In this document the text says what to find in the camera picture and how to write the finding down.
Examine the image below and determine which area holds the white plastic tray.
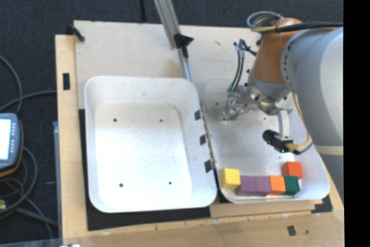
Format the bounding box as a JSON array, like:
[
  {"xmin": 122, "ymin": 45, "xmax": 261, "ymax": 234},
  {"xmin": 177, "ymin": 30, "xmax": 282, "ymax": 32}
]
[
  {"xmin": 83, "ymin": 75, "xmax": 219, "ymax": 214},
  {"xmin": 199, "ymin": 78, "xmax": 331, "ymax": 205}
]

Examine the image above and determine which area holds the purple cube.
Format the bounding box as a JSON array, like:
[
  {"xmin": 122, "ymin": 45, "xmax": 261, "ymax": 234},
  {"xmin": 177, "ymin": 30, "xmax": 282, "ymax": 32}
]
[
  {"xmin": 239, "ymin": 175, "xmax": 258, "ymax": 193},
  {"xmin": 255, "ymin": 176, "xmax": 272, "ymax": 194}
]

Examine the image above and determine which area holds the black cylinder on white bracket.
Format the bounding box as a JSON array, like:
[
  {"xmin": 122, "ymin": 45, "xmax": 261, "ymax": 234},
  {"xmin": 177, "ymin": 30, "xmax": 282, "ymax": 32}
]
[{"xmin": 262, "ymin": 109, "xmax": 294, "ymax": 154}]

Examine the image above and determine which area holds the pale wood board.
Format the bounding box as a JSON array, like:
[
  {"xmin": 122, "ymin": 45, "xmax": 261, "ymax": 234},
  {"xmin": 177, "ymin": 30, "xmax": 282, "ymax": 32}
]
[{"xmin": 73, "ymin": 19, "xmax": 324, "ymax": 219}]

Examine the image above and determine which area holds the green cube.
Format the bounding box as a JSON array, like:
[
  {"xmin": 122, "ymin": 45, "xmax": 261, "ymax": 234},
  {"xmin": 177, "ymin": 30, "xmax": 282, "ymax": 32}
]
[{"xmin": 284, "ymin": 175, "xmax": 301, "ymax": 196}]

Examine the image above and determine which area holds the orange cube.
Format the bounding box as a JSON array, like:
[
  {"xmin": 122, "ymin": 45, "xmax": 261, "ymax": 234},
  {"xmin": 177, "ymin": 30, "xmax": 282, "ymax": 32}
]
[{"xmin": 269, "ymin": 175, "xmax": 287, "ymax": 194}]

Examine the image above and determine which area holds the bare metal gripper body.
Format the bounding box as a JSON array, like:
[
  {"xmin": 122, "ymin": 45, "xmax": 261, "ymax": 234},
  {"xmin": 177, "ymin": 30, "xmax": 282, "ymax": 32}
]
[{"xmin": 230, "ymin": 86, "xmax": 280, "ymax": 116}]

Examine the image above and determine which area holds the yellow cube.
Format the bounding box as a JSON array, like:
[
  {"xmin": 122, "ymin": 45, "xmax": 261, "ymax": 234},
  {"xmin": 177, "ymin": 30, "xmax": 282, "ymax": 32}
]
[{"xmin": 220, "ymin": 168, "xmax": 242, "ymax": 191}]

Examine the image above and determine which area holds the red-orange cube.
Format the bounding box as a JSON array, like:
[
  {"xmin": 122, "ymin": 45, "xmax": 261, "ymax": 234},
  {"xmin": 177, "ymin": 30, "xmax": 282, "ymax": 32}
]
[{"xmin": 280, "ymin": 161, "xmax": 304, "ymax": 179}]

